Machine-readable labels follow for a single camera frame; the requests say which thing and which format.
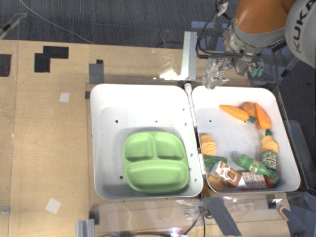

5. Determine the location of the brown and white carton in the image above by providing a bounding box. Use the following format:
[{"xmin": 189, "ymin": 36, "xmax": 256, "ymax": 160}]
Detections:
[{"xmin": 209, "ymin": 160, "xmax": 243, "ymax": 189}]

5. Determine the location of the white plastic tray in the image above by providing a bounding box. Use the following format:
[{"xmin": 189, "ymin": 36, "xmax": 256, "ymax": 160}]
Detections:
[
  {"xmin": 191, "ymin": 85, "xmax": 302, "ymax": 195},
  {"xmin": 89, "ymin": 83, "xmax": 204, "ymax": 202}
]

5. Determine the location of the green bottle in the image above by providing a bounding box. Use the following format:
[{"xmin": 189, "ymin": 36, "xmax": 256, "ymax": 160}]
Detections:
[{"xmin": 237, "ymin": 154, "xmax": 277, "ymax": 180}]

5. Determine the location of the brown toy bread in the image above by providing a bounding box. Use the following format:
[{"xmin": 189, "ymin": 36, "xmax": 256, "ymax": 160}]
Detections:
[{"xmin": 207, "ymin": 174, "xmax": 225, "ymax": 192}]

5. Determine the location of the green divided plate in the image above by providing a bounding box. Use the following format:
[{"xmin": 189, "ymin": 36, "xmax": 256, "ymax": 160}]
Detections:
[{"xmin": 122, "ymin": 131, "xmax": 191, "ymax": 195}]

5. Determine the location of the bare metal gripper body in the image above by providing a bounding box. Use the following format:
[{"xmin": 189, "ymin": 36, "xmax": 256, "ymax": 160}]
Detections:
[{"xmin": 222, "ymin": 30, "xmax": 264, "ymax": 77}]

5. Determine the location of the orange carrot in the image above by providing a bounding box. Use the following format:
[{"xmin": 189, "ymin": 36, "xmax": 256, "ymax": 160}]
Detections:
[
  {"xmin": 254, "ymin": 103, "xmax": 273, "ymax": 136},
  {"xmin": 219, "ymin": 104, "xmax": 257, "ymax": 124}
]

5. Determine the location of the orange and white carton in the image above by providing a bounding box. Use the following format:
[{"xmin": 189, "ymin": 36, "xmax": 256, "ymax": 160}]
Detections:
[{"xmin": 240, "ymin": 172, "xmax": 269, "ymax": 190}]

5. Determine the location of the pale wood board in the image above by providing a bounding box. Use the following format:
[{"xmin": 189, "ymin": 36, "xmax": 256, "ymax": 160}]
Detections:
[{"xmin": 0, "ymin": 39, "xmax": 292, "ymax": 237}]

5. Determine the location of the dark green toy vegetable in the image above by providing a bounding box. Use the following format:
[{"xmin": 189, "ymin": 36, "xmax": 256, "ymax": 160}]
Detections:
[{"xmin": 203, "ymin": 155, "xmax": 229, "ymax": 169}]

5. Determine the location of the orange toy vegetable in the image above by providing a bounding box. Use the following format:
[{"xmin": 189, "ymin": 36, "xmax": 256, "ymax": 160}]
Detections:
[{"xmin": 241, "ymin": 102, "xmax": 261, "ymax": 129}]

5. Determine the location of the green printed can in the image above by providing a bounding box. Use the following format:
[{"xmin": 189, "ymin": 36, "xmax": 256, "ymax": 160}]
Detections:
[{"xmin": 261, "ymin": 150, "xmax": 278, "ymax": 171}]

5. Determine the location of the yellow corn cob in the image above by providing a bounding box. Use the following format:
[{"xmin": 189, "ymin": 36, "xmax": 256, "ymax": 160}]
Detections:
[
  {"xmin": 261, "ymin": 135, "xmax": 279, "ymax": 154},
  {"xmin": 199, "ymin": 134, "xmax": 218, "ymax": 156}
]

